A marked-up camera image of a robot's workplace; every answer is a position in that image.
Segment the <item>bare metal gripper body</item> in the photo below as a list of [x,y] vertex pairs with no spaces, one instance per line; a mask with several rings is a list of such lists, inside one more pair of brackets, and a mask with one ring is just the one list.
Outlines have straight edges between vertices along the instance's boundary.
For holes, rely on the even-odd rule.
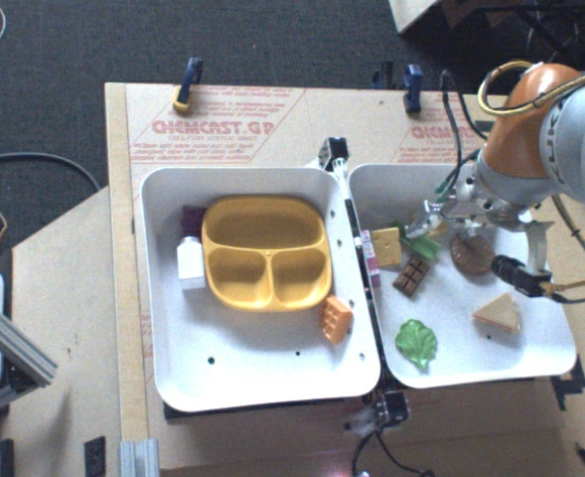
[[480,175],[477,165],[457,168],[423,202],[423,229],[433,231],[442,223],[456,228],[494,226],[521,231],[524,208],[499,197]]

